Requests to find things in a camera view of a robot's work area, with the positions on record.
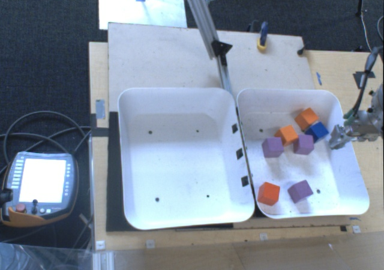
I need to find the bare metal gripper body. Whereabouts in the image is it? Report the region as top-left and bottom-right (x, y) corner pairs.
(344, 82), (384, 143)

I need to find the blue cube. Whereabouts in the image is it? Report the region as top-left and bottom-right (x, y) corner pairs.
(304, 121), (330, 144)

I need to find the purple cube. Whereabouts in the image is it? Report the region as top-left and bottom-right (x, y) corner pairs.
(292, 134), (315, 156)
(287, 179), (314, 205)
(261, 137), (285, 159)

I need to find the white plastic tray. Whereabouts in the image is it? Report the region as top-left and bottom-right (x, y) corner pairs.
(236, 88), (371, 220)
(117, 86), (256, 231)

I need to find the red orange cube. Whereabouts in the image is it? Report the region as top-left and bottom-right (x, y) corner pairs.
(257, 181), (281, 207)

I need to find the thin black rod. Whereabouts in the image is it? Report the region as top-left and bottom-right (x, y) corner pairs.
(235, 106), (255, 182)

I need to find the pale wooden board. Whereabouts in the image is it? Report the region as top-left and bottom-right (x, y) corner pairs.
(106, 22), (350, 231)

